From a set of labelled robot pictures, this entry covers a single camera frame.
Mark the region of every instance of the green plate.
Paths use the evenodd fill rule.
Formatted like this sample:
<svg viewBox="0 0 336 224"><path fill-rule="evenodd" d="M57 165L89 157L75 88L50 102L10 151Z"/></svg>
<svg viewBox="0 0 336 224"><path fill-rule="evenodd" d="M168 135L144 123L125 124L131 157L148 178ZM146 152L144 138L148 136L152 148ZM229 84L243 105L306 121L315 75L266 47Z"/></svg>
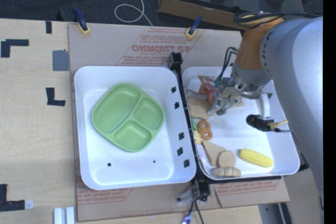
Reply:
<svg viewBox="0 0 336 224"><path fill-rule="evenodd" d="M146 148L160 131L164 110L138 87L121 83L112 87L91 114L94 128L114 145L128 152Z"/></svg>

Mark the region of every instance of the brown pretzel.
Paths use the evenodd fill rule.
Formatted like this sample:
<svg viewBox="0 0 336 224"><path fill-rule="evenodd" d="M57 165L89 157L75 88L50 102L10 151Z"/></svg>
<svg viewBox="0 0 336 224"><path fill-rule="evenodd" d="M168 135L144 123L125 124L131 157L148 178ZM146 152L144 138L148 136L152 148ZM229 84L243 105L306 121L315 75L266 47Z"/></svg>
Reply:
<svg viewBox="0 0 336 224"><path fill-rule="evenodd" d="M200 121L197 125L198 132L201 135L201 138L204 140L210 140L212 138L212 131L210 124L207 121Z"/></svg>

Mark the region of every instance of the brown cardboard edge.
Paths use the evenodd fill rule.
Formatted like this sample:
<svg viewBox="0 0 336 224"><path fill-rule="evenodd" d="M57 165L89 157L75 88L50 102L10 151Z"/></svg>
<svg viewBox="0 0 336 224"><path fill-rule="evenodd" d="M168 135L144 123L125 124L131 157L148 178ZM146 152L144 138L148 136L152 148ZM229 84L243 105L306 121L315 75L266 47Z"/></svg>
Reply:
<svg viewBox="0 0 336 224"><path fill-rule="evenodd" d="M159 0L157 11L188 19L196 19L198 16L202 16L202 21L207 23L245 30L243 26L234 22L233 13L180 0Z"/></svg>

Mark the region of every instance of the white tray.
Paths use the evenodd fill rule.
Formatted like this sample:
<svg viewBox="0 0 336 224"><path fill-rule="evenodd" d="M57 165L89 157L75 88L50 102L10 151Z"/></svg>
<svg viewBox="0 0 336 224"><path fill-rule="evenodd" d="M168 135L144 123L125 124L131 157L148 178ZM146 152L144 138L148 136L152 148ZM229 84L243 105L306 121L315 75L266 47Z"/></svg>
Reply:
<svg viewBox="0 0 336 224"><path fill-rule="evenodd" d="M222 67L190 67L182 75L183 85L186 97L196 96L206 99L204 94L195 94L187 90L188 83L197 76L217 77ZM228 67L223 77L229 77L231 67ZM267 177L294 174L299 166L299 156L293 142L291 133L262 132L246 123L246 117L250 114L262 114L269 110L269 115L275 119L275 122L285 120L285 115L280 106L275 92L273 82L269 82L264 89L265 93L272 93L269 101L269 108L264 107L258 99L243 99L244 105L233 107L227 110L226 114L218 116L214 114L208 119L213 132L213 138L209 141L220 145L236 155L235 167L240 169L241 178ZM289 129L287 124L281 126L281 129ZM274 160L274 165L270 168L264 168L250 164L241 158L238 153L242 148L249 148L263 153ZM211 166L208 163L205 152L201 145L197 145L198 158L203 173L213 180L229 180L232 177L216 177L211 175Z"/></svg>
<svg viewBox="0 0 336 224"><path fill-rule="evenodd" d="M140 152L126 152L100 135L91 112L114 85L130 83L164 109L165 122L155 139ZM179 85L163 67L83 67L75 74L80 171L96 190L183 183L196 173L195 157Z"/></svg>

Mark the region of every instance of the yellow corn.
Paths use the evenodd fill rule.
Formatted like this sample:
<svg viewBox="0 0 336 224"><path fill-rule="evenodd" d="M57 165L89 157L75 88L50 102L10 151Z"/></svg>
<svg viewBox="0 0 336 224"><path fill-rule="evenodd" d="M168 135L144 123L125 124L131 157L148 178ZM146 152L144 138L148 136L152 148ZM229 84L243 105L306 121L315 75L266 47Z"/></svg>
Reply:
<svg viewBox="0 0 336 224"><path fill-rule="evenodd" d="M271 158L257 151L249 150L248 148L240 150L239 157L249 163L262 167L271 167L273 165L273 160Z"/></svg>

